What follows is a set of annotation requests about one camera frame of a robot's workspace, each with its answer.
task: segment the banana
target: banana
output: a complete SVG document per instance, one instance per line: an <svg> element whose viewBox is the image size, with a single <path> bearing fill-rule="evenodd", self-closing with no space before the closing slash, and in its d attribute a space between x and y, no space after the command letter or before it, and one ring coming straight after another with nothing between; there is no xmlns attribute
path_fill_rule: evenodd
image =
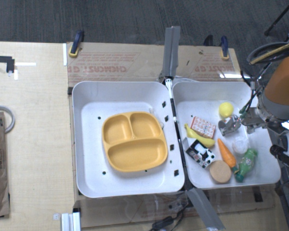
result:
<svg viewBox="0 0 289 231"><path fill-rule="evenodd" d="M192 130L187 123L184 124L184 127L186 129L187 137L199 140L205 147L209 148L215 144L215 140L200 136L194 130Z"/></svg>

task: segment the orange compartment plate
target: orange compartment plate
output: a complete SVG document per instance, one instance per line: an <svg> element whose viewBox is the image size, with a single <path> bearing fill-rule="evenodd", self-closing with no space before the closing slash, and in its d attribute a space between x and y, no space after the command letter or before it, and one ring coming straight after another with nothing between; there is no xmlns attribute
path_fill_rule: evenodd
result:
<svg viewBox="0 0 289 231"><path fill-rule="evenodd" d="M102 139L111 166L135 172L161 165L168 150L164 132L148 112L127 112L109 117L102 126Z"/></svg>

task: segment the red and white box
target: red and white box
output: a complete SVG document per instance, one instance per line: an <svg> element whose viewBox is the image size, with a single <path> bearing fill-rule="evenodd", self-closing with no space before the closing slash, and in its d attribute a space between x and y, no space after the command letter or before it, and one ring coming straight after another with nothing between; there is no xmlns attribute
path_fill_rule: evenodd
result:
<svg viewBox="0 0 289 231"><path fill-rule="evenodd" d="M190 127L193 129L197 134L204 138L212 139L216 126L205 119L200 117L194 116L192 125Z"/></svg>

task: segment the table surface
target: table surface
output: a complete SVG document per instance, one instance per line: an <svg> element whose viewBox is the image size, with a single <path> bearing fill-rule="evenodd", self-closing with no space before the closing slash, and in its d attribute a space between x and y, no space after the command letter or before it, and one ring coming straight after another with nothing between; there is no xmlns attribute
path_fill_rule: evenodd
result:
<svg viewBox="0 0 289 231"><path fill-rule="evenodd" d="M8 106L16 120L6 135L10 215L0 218L0 231L58 231L60 221L54 214L71 213L75 203L63 44L0 42L0 55L12 56L18 63L36 63L19 66L18 80L8 76L6 64L0 63L0 105ZM287 230L277 194L273 208L219 217L227 230ZM127 224L92 230L145 231L150 227ZM199 217L193 217L183 219L177 230L207 229Z"/></svg>

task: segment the green plastic bottle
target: green plastic bottle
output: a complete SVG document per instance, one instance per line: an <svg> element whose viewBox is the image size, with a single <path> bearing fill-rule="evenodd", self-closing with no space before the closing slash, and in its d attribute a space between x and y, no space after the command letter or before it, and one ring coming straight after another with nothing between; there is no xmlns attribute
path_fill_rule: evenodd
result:
<svg viewBox="0 0 289 231"><path fill-rule="evenodd" d="M243 182L245 175L252 170L255 163L255 157L258 152L255 149L248 148L239 163L240 171L235 174L237 182Z"/></svg>

